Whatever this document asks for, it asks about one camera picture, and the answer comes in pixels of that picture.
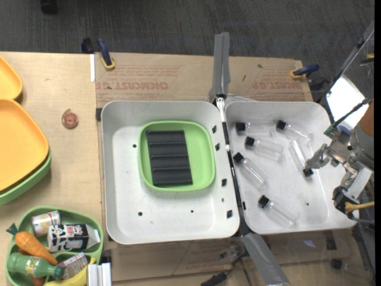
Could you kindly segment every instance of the table surface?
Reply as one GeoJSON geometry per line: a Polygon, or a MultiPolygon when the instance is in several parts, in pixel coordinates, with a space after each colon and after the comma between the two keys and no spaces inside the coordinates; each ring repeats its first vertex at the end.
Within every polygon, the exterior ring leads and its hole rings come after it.
{"type": "MultiPolygon", "coordinates": [[[[96,107],[104,105],[107,101],[107,90],[102,88],[102,82],[92,82],[92,55],[86,54],[49,54],[29,52],[0,52],[16,70],[23,80],[23,92],[17,100],[33,117],[45,133],[52,152],[51,169],[46,177],[24,195],[12,202],[0,206],[0,224],[4,230],[0,236],[0,268],[5,267],[5,256],[11,241],[11,235],[5,230],[17,223],[19,218],[32,207],[46,205],[76,210],[94,217],[102,222],[105,228],[104,215],[104,183],[102,181],[102,154],[100,122],[95,117],[96,107]],[[79,118],[74,129],[67,129],[61,123],[63,113],[71,109],[79,118]]],[[[115,54],[116,59],[133,61],[142,64],[144,60],[157,61],[165,66],[166,59],[155,54],[115,54]]],[[[213,68],[212,57],[183,57],[183,65],[194,63],[204,65],[208,74],[205,81],[211,78],[213,68]]],[[[231,58],[230,67],[236,69],[245,58],[231,58]]],[[[269,59],[255,60],[265,63],[269,59]]],[[[279,63],[290,63],[290,60],[278,59],[279,63]]],[[[301,66],[300,62],[293,61],[293,65],[301,66]]],[[[194,73],[190,68],[187,75],[194,73]]],[[[231,71],[232,81],[240,71],[231,71]]],[[[306,82],[302,88],[306,92],[306,82]]],[[[304,93],[306,100],[311,95],[304,93]]],[[[339,238],[346,241],[346,253],[360,260],[357,245],[350,236],[350,230],[338,231],[339,238]]],[[[247,276],[254,285],[264,285],[263,280],[255,266],[249,259],[238,264],[236,270],[229,275],[225,285],[249,285],[247,276]]],[[[314,285],[367,285],[361,278],[348,277],[332,273],[327,259],[315,262],[302,262],[282,266],[286,276],[293,285],[305,285],[308,277],[314,285]]],[[[212,276],[212,273],[198,273],[191,275],[167,276],[151,279],[136,279],[118,281],[115,285],[199,285],[212,276]]],[[[10,285],[4,270],[0,270],[0,284],[10,285]]]]}

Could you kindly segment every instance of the green plastic container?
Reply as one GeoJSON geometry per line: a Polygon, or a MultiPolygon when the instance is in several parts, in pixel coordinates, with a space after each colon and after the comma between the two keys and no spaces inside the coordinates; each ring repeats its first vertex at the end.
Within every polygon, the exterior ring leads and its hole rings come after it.
{"type": "Polygon", "coordinates": [[[42,178],[48,174],[51,162],[52,154],[51,150],[49,149],[46,159],[39,167],[37,167],[35,171],[33,171],[28,177],[21,180],[19,183],[13,185],[10,189],[6,189],[5,191],[0,192],[0,205],[11,202],[13,199],[21,196],[38,182],[40,182],[42,178]]]}
{"type": "MultiPolygon", "coordinates": [[[[36,215],[41,215],[47,212],[56,211],[56,210],[58,210],[61,214],[61,223],[63,225],[69,225],[69,224],[75,224],[75,223],[86,223],[92,228],[98,230],[99,236],[101,238],[101,242],[88,248],[87,250],[83,250],[83,252],[86,255],[88,261],[90,261],[90,259],[93,257],[96,259],[96,263],[99,263],[102,256],[104,233],[103,233],[101,224],[99,224],[98,221],[96,221],[94,218],[88,215],[85,215],[73,210],[67,210],[60,207],[39,206],[39,207],[34,207],[30,209],[27,213],[24,214],[24,216],[20,219],[20,221],[17,224],[17,229],[19,231],[28,231],[33,234],[31,217],[36,215]]],[[[47,238],[46,236],[37,237],[37,239],[45,247],[48,246],[48,242],[46,238],[47,238]]],[[[13,237],[7,252],[7,259],[5,263],[7,263],[9,255],[13,252],[17,252],[17,250],[18,250],[18,247],[13,237]]],[[[58,260],[58,263],[60,263],[63,260],[66,260],[69,257],[74,256],[75,254],[78,254],[78,253],[79,253],[78,251],[62,251],[62,252],[55,252],[52,254],[58,260]]],[[[32,280],[28,276],[22,275],[17,272],[9,272],[6,265],[5,265],[5,273],[7,274],[7,278],[10,281],[10,283],[12,283],[12,285],[14,286],[33,286],[32,280]]],[[[46,282],[44,285],[48,284],[49,281],[50,281],[50,277],[46,279],[46,282]]]]}
{"type": "Polygon", "coordinates": [[[204,127],[187,121],[159,121],[151,122],[142,127],[139,133],[138,156],[140,173],[144,183],[159,191],[196,191],[211,185],[216,175],[214,165],[213,146],[209,133],[204,127]],[[146,133],[147,131],[183,130],[188,150],[191,185],[155,186],[152,183],[151,164],[146,133]]]}

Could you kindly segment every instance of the gray floor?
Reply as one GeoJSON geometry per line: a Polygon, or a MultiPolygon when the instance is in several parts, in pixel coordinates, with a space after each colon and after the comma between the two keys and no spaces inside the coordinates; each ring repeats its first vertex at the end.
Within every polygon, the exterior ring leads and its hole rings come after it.
{"type": "MultiPolygon", "coordinates": [[[[319,64],[334,78],[374,20],[375,0],[0,0],[0,51],[80,53],[85,36],[112,52],[213,55],[214,35],[230,33],[230,56],[319,64]]],[[[373,86],[361,85],[367,96],[373,86]]]]}

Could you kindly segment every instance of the carrot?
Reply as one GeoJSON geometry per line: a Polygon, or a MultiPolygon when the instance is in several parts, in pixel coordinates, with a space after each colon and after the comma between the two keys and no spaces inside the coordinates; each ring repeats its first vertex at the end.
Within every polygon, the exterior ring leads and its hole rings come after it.
{"type": "Polygon", "coordinates": [[[25,252],[32,256],[41,257],[54,266],[57,265],[58,262],[55,257],[32,233],[17,230],[14,223],[7,229],[7,232],[14,235],[16,245],[25,252]]]}
{"type": "MultiPolygon", "coordinates": [[[[23,255],[30,255],[27,251],[24,251],[23,249],[21,248],[18,248],[18,252],[23,254],[23,255]]],[[[41,278],[32,278],[32,282],[33,282],[33,285],[34,286],[43,286],[43,284],[45,284],[45,281],[46,281],[46,277],[43,276],[41,278]]]]}

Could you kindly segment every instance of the banana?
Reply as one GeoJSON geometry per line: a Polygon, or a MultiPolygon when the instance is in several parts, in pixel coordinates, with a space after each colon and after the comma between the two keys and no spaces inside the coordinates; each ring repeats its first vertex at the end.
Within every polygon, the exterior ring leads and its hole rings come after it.
{"type": "MultiPolygon", "coordinates": [[[[89,265],[94,264],[96,259],[92,257],[89,265]]],[[[60,279],[56,281],[50,281],[45,286],[86,286],[88,283],[88,268],[83,268],[77,275],[70,279],[60,279]]]]}

